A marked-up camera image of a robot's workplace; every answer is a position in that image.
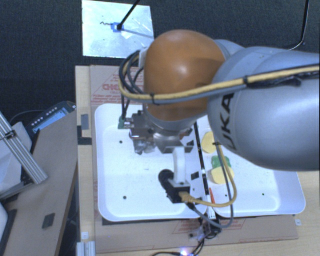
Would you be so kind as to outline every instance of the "small black square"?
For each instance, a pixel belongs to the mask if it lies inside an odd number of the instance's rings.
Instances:
[[[42,228],[45,229],[45,228],[51,227],[54,223],[54,219],[55,219],[55,213],[46,215],[42,223]]]
[[[199,178],[199,172],[195,172],[191,174],[191,180],[193,181],[194,179]]]

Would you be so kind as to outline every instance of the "yellow cable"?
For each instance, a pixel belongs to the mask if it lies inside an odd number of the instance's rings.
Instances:
[[[128,68],[128,63],[126,63],[123,66],[123,75],[125,74],[126,70]],[[249,84],[256,83],[256,82],[262,82],[266,80],[274,80],[279,78],[285,78],[289,76],[293,76],[300,73],[306,73],[306,72],[316,72],[319,71],[318,65],[308,66],[308,67],[298,67],[298,68],[292,68],[287,70],[280,70],[280,71],[273,71],[269,73],[263,73],[263,74],[254,74],[247,77],[247,82]],[[240,86],[245,84],[245,81],[243,78],[237,78],[233,80],[223,81],[223,82],[217,82],[213,84],[208,84],[199,88],[190,89],[182,92],[175,92],[175,93],[163,93],[163,94],[155,94],[153,97],[151,97],[149,94],[135,94],[130,93],[126,91],[123,87],[123,84],[121,80],[118,80],[118,87],[120,92],[123,96],[126,98],[132,99],[132,100],[172,100],[172,99],[180,99],[180,98],[186,98],[202,93],[207,93],[210,91],[215,91],[218,89],[225,89],[225,88],[232,88],[235,86]]]
[[[217,149],[219,150],[219,153],[221,154],[221,159],[222,159],[222,163],[224,165],[224,168],[226,170],[226,174],[228,175],[228,177],[230,179],[230,182],[232,184],[232,188],[233,188],[233,197],[232,197],[232,199],[230,201],[228,201],[228,202],[225,202],[225,203],[212,203],[212,202],[196,199],[193,196],[191,196],[188,192],[179,192],[179,196],[181,197],[181,201],[188,202],[188,203],[201,204],[201,205],[205,205],[205,206],[209,206],[209,207],[227,207],[227,206],[232,205],[235,202],[235,200],[237,198],[237,195],[238,195],[235,181],[232,178],[230,169],[228,167],[228,163],[227,163],[226,158],[224,156],[224,153],[223,153],[223,151],[221,149],[221,146],[217,145]]]

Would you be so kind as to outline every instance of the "cardboard box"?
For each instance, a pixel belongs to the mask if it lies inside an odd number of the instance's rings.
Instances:
[[[118,91],[118,72],[117,66],[93,65],[90,67],[96,252],[110,253],[196,246],[198,241],[190,237],[190,234],[200,226],[197,219],[108,222],[104,221],[99,213],[94,114],[101,104],[121,102],[121,95]],[[143,82],[142,75],[140,74],[137,80],[140,87]],[[230,227],[224,229],[214,239],[206,240],[205,244],[222,245],[297,238],[298,233],[293,216],[274,215],[236,218]]]

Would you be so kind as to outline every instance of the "banana slice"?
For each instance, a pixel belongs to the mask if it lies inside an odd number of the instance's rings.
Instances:
[[[235,177],[234,170],[232,170],[231,167],[229,167],[229,170],[230,170],[232,178],[234,178]],[[216,183],[216,184],[225,184],[226,183],[225,176],[224,176],[224,173],[222,171],[222,167],[221,166],[212,169],[211,170],[211,175],[212,175],[214,183]]]
[[[212,131],[208,131],[201,140],[201,148],[204,152],[212,154],[216,151],[214,134]]]

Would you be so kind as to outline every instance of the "wooden table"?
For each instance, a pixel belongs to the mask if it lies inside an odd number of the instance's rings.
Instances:
[[[81,126],[83,117],[87,117],[88,127],[82,130],[82,137],[91,138],[91,90],[89,67],[76,67],[76,105],[77,125]],[[95,240],[94,188],[92,146],[78,146],[80,232],[82,242]],[[279,240],[255,243],[204,246],[200,256],[314,256],[320,252],[320,187],[319,171],[300,172],[300,183],[306,200],[306,208],[295,216],[301,221],[297,226],[299,239]],[[159,250],[141,250],[130,252],[112,252],[98,256],[150,256]],[[161,251],[179,252],[179,249]]]
[[[5,205],[7,211],[17,212],[4,256],[59,255],[76,181],[76,117],[73,111],[40,131],[33,157],[48,179]],[[43,228],[45,216],[51,214],[52,225]]]

